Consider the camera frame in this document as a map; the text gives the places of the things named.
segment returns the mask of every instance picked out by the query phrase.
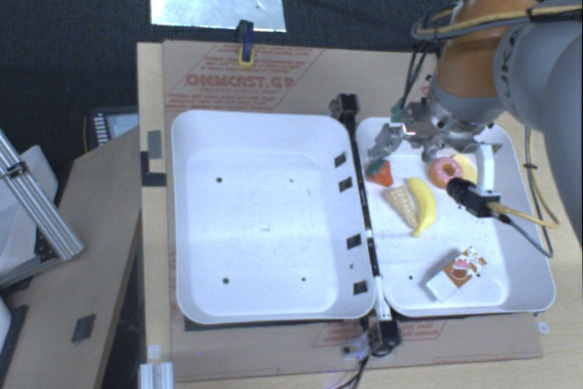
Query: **black connector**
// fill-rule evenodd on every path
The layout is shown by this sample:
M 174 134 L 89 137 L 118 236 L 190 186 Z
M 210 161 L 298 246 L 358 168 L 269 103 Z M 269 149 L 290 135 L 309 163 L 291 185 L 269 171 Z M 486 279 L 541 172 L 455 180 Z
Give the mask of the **black connector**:
M 455 178 L 449 181 L 445 190 L 458 204 L 465 206 L 465 209 L 477 218 L 491 218 L 493 213 L 487 207 L 487 203 L 499 202 L 500 197 L 494 194 L 482 196 L 474 190 L 475 188 L 476 185 L 471 181 Z

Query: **toy donut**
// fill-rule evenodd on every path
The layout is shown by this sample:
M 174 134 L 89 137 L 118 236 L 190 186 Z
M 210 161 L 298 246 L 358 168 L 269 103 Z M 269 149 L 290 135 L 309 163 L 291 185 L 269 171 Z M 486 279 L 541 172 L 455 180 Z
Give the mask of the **toy donut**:
M 437 158 L 429 166 L 429 179 L 440 189 L 444 189 L 449 180 L 463 176 L 462 167 L 453 158 Z

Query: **empty white tray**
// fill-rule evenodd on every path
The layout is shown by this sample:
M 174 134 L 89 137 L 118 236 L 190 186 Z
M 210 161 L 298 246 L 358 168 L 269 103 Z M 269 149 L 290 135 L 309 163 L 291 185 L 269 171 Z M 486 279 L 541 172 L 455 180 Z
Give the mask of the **empty white tray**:
M 364 166 L 369 160 L 367 150 L 374 146 L 375 137 L 389 122 L 388 118 L 367 118 L 357 128 Z M 479 139 L 502 144 L 494 156 L 495 189 L 502 195 L 501 201 L 514 209 L 532 212 L 506 132 L 494 126 L 479 135 Z M 445 149 L 437 155 L 451 154 L 451 149 Z M 409 143 L 403 142 L 389 160 L 394 187 L 406 186 L 409 177 L 423 179 L 432 187 L 437 203 L 434 225 L 414 238 L 411 229 L 384 198 L 387 189 L 366 182 L 384 295 L 395 310 L 407 316 L 425 317 L 540 311 L 552 304 L 555 284 L 547 259 L 526 239 L 497 220 L 478 219 L 465 209 L 460 210 L 445 190 L 429 181 L 421 149 L 412 149 Z M 534 224 L 515 221 L 540 241 Z M 469 246 L 474 246 L 487 265 L 480 277 L 465 284 L 445 302 L 439 302 L 425 284 Z
M 374 287 L 350 140 L 321 116 L 193 110 L 171 131 L 177 295 L 195 322 L 351 319 Z

